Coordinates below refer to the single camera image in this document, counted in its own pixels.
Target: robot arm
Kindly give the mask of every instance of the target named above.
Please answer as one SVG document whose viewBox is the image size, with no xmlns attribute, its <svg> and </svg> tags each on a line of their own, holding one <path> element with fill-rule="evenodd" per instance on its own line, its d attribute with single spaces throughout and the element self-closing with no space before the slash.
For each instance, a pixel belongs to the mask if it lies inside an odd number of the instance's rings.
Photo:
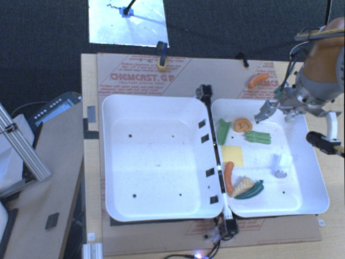
<svg viewBox="0 0 345 259">
<path fill-rule="evenodd" d="M 299 52 L 292 51 L 286 78 L 275 91 L 276 100 L 264 103 L 260 112 L 255 115 L 257 123 L 272 116 L 277 108 L 286 115 L 286 121 L 307 112 L 316 117 L 325 117 L 327 136 L 320 133 L 315 135 L 313 132 L 307 136 L 307 140 L 325 153 L 339 154 L 334 147 L 340 145 L 336 139 L 336 117 L 341 112 L 328 112 L 322 107 L 344 93 L 344 24 L 345 18 L 337 18 L 320 31 L 303 32 L 296 36 L 296 40 L 314 40 L 314 44 L 296 75 L 295 84 L 285 87 L 294 63 L 300 59 Z"/>
</svg>

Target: carrot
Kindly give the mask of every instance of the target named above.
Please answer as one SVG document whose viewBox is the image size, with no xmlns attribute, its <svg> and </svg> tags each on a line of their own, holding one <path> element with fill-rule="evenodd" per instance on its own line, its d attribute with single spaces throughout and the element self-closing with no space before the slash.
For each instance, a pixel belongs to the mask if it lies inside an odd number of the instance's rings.
<svg viewBox="0 0 345 259">
<path fill-rule="evenodd" d="M 268 73 L 261 73 L 253 77 L 249 83 L 248 88 L 254 88 L 259 81 L 267 80 L 270 77 Z"/>
<path fill-rule="evenodd" d="M 233 170 L 234 164 L 232 161 L 229 161 L 225 165 L 225 170 L 224 170 L 224 181 L 225 181 L 225 188 L 226 192 L 231 195 L 233 192 L 233 187 L 231 183 L 231 174 Z"/>
</svg>

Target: empty white tray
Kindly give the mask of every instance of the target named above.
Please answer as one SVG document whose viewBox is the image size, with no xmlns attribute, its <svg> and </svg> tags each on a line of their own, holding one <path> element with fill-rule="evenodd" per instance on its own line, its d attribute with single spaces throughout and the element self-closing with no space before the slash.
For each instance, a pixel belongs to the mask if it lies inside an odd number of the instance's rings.
<svg viewBox="0 0 345 259">
<path fill-rule="evenodd" d="M 212 218 L 223 199 L 209 117 L 195 98 L 102 104 L 106 208 L 118 221 Z"/>
<path fill-rule="evenodd" d="M 259 124 L 254 115 L 259 113 L 262 100 L 219 99 L 212 106 L 216 130 L 220 118 L 234 122 L 246 118 L 253 124 L 253 130 L 270 133 L 270 145 L 251 143 L 244 133 L 231 127 L 225 145 L 240 146 L 243 151 L 243 166 L 235 166 L 232 184 L 236 185 L 242 176 L 254 181 L 263 180 L 264 190 L 247 200 L 228 197 L 231 210 L 241 217 L 261 217 L 296 214 L 319 214 L 328 209 L 329 198 L 314 148 L 306 141 L 308 127 L 304 115 L 294 121 L 285 122 L 280 110 Z M 293 164 L 286 170 L 283 179 L 274 175 L 275 164 L 281 153 L 291 155 Z"/>
</svg>

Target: pretzel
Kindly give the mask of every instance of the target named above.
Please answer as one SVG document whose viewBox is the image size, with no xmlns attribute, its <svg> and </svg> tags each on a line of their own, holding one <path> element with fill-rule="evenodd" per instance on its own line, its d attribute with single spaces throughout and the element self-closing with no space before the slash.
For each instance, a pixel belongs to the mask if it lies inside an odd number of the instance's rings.
<svg viewBox="0 0 345 259">
<path fill-rule="evenodd" d="M 233 129 L 236 132 L 249 132 L 253 128 L 252 123 L 245 118 L 239 118 L 233 123 Z"/>
</svg>

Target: yellow sticky note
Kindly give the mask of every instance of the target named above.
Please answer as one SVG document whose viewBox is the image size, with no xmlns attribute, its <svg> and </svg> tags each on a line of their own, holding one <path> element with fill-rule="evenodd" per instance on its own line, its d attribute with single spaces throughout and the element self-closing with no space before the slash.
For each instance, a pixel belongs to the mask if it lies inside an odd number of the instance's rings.
<svg viewBox="0 0 345 259">
<path fill-rule="evenodd" d="M 242 147 L 222 146 L 223 162 L 232 161 L 235 166 L 244 166 Z"/>
</svg>

